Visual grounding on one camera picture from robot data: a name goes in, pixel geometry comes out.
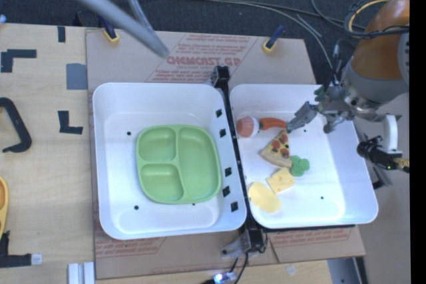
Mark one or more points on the green broccoli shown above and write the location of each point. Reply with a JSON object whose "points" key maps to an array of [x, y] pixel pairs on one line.
{"points": [[299, 166]]}

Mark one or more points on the thin black rod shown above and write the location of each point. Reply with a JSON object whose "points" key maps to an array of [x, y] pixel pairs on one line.
{"points": [[237, 156]]}

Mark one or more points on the toy pizza slice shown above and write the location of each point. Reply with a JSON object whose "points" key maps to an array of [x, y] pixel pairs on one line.
{"points": [[278, 149]]}

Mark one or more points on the yellow divided plate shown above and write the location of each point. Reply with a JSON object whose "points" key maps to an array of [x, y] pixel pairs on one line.
{"points": [[2, 206]]}

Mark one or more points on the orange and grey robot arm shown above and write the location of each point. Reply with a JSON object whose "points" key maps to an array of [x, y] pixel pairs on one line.
{"points": [[379, 53]]}

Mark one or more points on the pale yellow oval toy food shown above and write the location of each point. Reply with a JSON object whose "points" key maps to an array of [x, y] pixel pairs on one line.
{"points": [[263, 198]]}

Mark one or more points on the yellow cheese wedge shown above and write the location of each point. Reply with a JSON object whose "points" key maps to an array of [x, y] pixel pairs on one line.
{"points": [[280, 180]]}

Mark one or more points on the white plastic tray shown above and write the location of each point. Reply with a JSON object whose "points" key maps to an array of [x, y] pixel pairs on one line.
{"points": [[316, 196], [113, 159]]}

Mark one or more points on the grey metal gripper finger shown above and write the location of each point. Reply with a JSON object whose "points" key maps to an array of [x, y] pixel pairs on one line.
{"points": [[333, 124], [303, 116]]}

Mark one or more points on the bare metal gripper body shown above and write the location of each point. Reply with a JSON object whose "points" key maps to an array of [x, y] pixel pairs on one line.
{"points": [[346, 106]]}

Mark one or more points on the black cylinder on white bracket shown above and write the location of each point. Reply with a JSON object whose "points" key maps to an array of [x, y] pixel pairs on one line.
{"points": [[374, 150]]}

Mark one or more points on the orange carrot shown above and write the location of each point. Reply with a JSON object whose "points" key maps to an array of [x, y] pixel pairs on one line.
{"points": [[274, 123]]}

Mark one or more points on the brown cardboard board red print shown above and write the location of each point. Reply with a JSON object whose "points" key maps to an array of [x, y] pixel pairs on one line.
{"points": [[199, 53]]}

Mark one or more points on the green divided plate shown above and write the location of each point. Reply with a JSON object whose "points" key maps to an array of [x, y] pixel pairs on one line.
{"points": [[196, 163]]}

